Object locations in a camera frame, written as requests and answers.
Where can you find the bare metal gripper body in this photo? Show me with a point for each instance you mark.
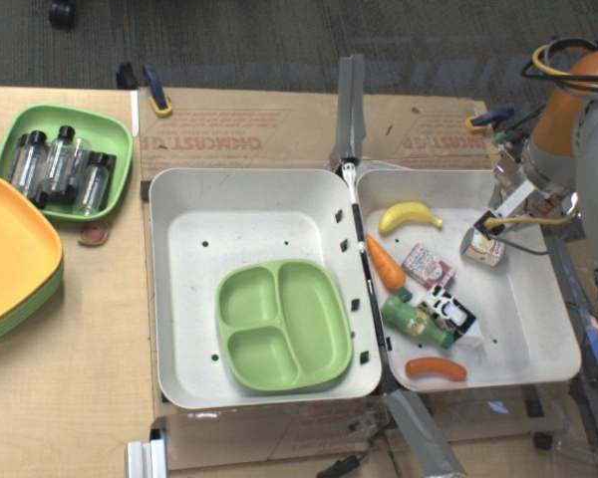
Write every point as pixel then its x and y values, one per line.
pixel 512 169

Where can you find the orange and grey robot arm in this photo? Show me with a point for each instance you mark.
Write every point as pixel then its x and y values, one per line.
pixel 568 112

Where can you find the white printed can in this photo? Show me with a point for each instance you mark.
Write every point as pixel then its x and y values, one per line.
pixel 483 249

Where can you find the yellow banana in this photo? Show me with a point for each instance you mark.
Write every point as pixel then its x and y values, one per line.
pixel 403 213

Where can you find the pink carton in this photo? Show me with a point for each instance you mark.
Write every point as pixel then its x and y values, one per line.
pixel 427 266

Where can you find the white plastic tray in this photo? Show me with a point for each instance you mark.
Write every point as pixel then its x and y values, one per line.
pixel 523 316
pixel 189 292

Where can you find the black and white carton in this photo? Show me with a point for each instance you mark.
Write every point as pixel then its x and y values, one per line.
pixel 453 314

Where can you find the orange carrot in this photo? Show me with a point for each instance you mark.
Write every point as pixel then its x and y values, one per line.
pixel 383 262

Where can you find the green bottle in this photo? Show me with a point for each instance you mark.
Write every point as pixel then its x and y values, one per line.
pixel 408 319

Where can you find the orange sausage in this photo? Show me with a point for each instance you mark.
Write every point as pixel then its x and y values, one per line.
pixel 436 369

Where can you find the brown cardboard board red print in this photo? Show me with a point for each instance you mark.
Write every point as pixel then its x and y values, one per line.
pixel 289 132

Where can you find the green divided plate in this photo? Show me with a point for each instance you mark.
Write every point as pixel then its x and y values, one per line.
pixel 304 302

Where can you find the clear plastic bottle black cap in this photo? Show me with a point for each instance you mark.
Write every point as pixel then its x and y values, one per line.
pixel 59 160
pixel 30 165
pixel 17 155
pixel 93 187
pixel 82 151

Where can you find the yellow plate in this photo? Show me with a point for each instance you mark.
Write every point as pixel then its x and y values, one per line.
pixel 10 247

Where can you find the black cylinder on white bracket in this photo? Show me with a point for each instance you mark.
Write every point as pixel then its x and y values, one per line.
pixel 513 201

